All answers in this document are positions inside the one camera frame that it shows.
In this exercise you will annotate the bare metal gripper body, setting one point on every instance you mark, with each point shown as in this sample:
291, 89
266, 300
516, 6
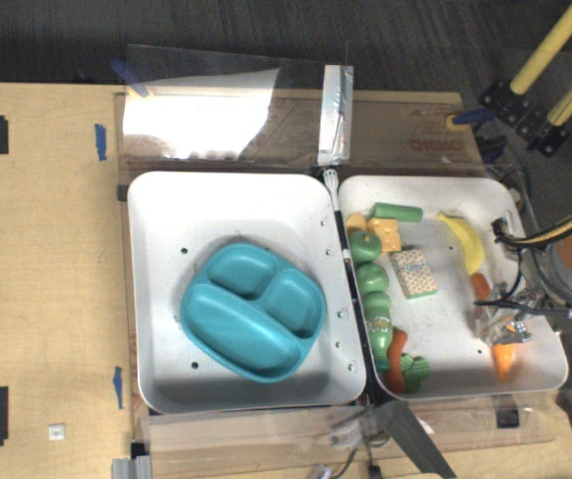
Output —
502, 317

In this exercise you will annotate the small yellow toy food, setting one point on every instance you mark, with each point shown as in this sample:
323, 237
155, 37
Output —
356, 223

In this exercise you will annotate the yellow cheese wedge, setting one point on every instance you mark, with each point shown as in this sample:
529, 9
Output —
386, 232

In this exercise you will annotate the yellow banana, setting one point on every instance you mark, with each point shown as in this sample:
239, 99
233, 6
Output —
470, 242

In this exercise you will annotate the green toy apple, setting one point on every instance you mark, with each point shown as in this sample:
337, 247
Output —
364, 246

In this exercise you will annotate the patterned white packet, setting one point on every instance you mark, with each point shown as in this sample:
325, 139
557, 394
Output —
413, 273

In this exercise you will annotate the orange carrot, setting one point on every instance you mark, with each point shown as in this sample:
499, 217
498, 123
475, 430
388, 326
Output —
503, 362

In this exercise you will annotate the green toy pepper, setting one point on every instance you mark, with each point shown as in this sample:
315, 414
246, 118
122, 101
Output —
372, 278

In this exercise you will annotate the white plastic tray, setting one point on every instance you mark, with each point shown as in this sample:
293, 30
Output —
166, 217
445, 337

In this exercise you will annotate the green toy cucumber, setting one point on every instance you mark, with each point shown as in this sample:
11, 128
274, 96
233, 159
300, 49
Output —
396, 212

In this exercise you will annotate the green plastic bottle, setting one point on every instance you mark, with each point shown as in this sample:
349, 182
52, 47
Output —
379, 335

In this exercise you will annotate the blue divided plate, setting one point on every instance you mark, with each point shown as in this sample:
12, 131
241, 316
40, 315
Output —
235, 327

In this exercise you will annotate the orange sausage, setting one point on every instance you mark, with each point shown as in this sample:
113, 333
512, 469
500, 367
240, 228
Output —
395, 362

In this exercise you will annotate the small white square block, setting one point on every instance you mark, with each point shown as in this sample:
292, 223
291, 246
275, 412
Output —
56, 431

